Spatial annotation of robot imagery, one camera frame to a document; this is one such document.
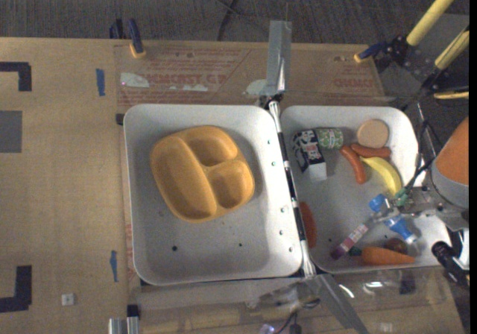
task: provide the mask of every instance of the orange divided dish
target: orange divided dish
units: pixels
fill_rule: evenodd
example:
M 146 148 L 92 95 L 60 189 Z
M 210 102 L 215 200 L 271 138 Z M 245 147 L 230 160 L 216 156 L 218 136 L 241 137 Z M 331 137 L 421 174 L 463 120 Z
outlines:
M 162 197 L 178 218 L 202 222 L 246 204 L 252 171 L 237 144 L 215 126 L 193 127 L 158 141 L 151 170 Z

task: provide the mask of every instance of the blue bottle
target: blue bottle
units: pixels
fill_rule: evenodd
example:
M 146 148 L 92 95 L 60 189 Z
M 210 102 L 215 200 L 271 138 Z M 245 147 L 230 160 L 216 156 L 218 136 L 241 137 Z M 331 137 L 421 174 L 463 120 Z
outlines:
M 372 201 L 370 201 L 369 206 L 374 212 L 379 212 L 381 210 L 381 205 L 386 201 L 386 197 L 383 194 L 377 195 Z M 414 235 L 406 226 L 405 219 L 401 214 L 394 216 L 387 220 L 384 220 L 383 223 L 389 227 L 393 232 L 398 233 L 408 244 L 412 244 L 417 240 L 416 235 Z

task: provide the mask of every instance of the orange carrot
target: orange carrot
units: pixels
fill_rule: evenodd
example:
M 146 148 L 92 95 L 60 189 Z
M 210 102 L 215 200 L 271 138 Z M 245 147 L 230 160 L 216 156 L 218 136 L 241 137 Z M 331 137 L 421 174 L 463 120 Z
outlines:
M 361 146 L 358 143 L 353 143 L 351 149 L 363 158 L 380 157 L 383 159 L 389 159 L 391 156 L 391 149 L 389 147 L 370 148 Z
M 379 247 L 366 247 L 361 253 L 361 258 L 366 265 L 400 265 L 412 264 L 415 258 Z
M 355 172 L 357 184 L 366 183 L 366 170 L 364 169 L 364 165 L 359 159 L 358 154 L 353 151 L 350 146 L 346 145 L 341 148 L 340 153 L 348 162 L 350 162 L 350 165 Z
M 308 246 L 314 248 L 316 246 L 316 240 L 318 238 L 318 232 L 316 229 L 315 218 L 309 205 L 304 201 L 300 202 L 300 212 L 305 225 L 306 240 L 308 240 Z

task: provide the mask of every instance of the banana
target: banana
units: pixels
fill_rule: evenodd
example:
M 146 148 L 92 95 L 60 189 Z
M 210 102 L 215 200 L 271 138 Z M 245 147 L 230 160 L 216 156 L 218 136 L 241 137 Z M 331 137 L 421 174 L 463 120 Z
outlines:
M 402 188 L 399 172 L 387 161 L 379 157 L 363 158 L 361 160 L 381 175 L 386 182 L 389 192 L 395 196 Z

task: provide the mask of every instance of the green can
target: green can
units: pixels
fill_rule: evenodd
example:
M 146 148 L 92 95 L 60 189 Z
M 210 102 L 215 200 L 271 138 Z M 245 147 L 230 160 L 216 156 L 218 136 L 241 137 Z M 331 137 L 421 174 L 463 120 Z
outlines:
M 343 131 L 339 128 L 315 128 L 318 137 L 318 145 L 323 150 L 339 150 L 343 147 Z

